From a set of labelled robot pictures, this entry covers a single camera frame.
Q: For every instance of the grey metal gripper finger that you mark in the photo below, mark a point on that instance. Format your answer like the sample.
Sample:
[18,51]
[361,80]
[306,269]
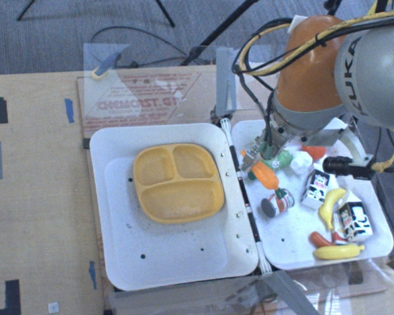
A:
[249,159]

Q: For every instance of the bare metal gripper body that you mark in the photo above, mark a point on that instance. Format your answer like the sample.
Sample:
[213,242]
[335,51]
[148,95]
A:
[279,138]

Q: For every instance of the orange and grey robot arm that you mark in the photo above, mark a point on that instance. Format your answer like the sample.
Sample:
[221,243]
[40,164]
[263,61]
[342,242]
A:
[309,78]

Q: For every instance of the orange carrot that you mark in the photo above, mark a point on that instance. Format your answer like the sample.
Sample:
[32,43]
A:
[267,175]

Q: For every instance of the white crumpled packet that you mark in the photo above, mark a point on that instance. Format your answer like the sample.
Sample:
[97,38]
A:
[301,162]

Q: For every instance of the thin black and white rod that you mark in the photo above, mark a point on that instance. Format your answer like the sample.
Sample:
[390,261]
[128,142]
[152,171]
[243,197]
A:
[245,197]

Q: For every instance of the red tomato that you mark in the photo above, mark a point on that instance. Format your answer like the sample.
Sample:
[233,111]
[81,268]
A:
[316,151]

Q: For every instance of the red and white can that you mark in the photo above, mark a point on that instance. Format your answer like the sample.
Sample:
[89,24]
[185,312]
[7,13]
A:
[281,203]

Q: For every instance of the cow print milk carton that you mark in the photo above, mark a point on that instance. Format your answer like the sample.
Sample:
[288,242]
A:
[356,221]
[317,187]

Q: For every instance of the yellow divided plate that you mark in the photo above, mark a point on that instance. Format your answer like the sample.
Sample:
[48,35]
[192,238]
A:
[177,192]

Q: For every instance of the white plastic tray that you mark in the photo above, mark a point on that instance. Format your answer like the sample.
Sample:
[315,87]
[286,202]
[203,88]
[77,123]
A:
[289,231]
[176,252]

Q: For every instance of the yellow banana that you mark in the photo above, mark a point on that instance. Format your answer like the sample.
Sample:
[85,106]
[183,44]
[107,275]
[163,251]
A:
[330,208]
[338,252]

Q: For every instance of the orange sausage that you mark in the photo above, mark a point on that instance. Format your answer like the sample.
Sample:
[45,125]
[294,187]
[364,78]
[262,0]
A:
[320,239]

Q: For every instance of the brown cardboard board red print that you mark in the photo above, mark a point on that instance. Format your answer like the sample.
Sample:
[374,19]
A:
[139,100]

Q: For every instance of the black cylinder on white bracket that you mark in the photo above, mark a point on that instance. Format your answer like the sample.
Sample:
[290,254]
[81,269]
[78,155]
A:
[342,166]

